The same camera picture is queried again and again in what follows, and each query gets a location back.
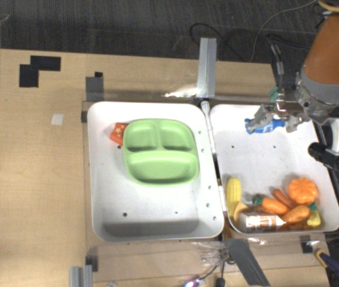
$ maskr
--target wooden table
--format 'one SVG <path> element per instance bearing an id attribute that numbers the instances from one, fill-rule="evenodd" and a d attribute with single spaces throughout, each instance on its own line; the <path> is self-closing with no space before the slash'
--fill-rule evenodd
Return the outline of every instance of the wooden table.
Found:
<path id="1" fill-rule="evenodd" d="M 31 55 L 59 56 L 61 70 L 40 71 L 39 88 L 20 88 L 19 65 L 30 64 Z M 161 95 L 195 85 L 197 70 L 196 60 L 0 50 L 0 286 L 66 287 L 69 268 L 84 265 L 89 225 L 80 116 L 85 78 L 103 72 L 106 92 Z M 267 97 L 273 86 L 270 65 L 217 62 L 217 94 Z M 51 124 L 54 114 L 63 114 L 61 125 Z M 252 247 L 271 285 L 329 286 L 313 255 L 303 254 L 298 238 L 288 237 L 282 236 L 278 245 Z M 315 234 L 314 239 L 317 247 L 327 251 L 323 234 Z M 285 240 L 291 245 L 283 245 Z M 114 262 L 123 262 L 118 252 L 127 245 L 103 243 L 101 249 Z M 177 245 L 160 243 L 163 248 Z M 155 269 L 155 259 L 144 258 L 139 249 L 129 252 L 136 266 Z M 117 283 L 120 287 L 183 286 L 194 271 L 209 269 L 194 256 L 172 251 L 168 267 L 179 261 L 189 266 L 190 272 L 182 276 L 155 278 L 159 272 L 152 271 L 133 280 L 124 271 L 127 279 L 118 274 Z M 101 276 L 94 274 L 94 286 L 107 285 Z M 209 277 L 206 286 L 213 286 L 215 277 Z M 227 286 L 247 286 L 236 266 L 227 267 L 225 278 Z"/>

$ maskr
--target red packet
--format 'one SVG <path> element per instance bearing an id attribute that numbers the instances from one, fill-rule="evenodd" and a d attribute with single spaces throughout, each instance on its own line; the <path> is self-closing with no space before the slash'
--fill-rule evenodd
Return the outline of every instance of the red packet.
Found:
<path id="1" fill-rule="evenodd" d="M 116 123 L 114 131 L 111 133 L 111 135 L 109 135 L 109 139 L 116 142 L 116 144 L 122 146 L 123 135 L 127 126 L 127 123 Z"/>

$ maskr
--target white sticker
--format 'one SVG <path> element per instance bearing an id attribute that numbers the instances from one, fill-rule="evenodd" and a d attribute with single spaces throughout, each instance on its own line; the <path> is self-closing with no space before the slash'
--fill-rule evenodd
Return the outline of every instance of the white sticker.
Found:
<path id="1" fill-rule="evenodd" d="M 52 116 L 51 124 L 53 126 L 61 126 L 63 124 L 63 117 L 64 117 L 64 114 L 54 114 Z"/>

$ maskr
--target toy sink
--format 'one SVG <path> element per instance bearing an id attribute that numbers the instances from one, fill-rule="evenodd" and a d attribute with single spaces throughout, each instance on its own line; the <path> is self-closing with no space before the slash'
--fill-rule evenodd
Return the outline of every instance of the toy sink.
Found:
<path id="1" fill-rule="evenodd" d="M 131 122 L 124 132 L 124 162 L 129 176 L 142 185 L 179 185 L 198 175 L 192 131 L 176 120 Z"/>
<path id="2" fill-rule="evenodd" d="M 244 120 L 257 109 L 216 105 L 210 112 L 223 185 L 230 177 L 239 178 L 242 202 L 251 204 L 256 194 L 270 195 L 270 188 L 285 189 L 292 178 L 308 177 L 319 190 L 322 225 L 314 231 L 336 230 L 339 206 L 328 171 L 307 152 L 317 141 L 313 124 L 304 123 L 294 133 L 278 128 L 249 135 Z M 129 123 L 123 148 L 109 139 L 115 123 Z M 100 239 L 209 239 L 222 231 L 225 199 L 198 107 L 98 102 L 88 110 L 87 125 L 92 224 Z"/>

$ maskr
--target green plate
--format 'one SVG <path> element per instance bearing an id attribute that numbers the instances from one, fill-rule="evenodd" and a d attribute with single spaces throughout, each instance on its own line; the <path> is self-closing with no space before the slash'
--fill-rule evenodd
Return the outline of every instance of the green plate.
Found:
<path id="1" fill-rule="evenodd" d="M 129 176 L 142 185 L 178 185 L 199 172 L 190 128 L 168 119 L 131 122 L 124 132 L 124 162 Z"/>

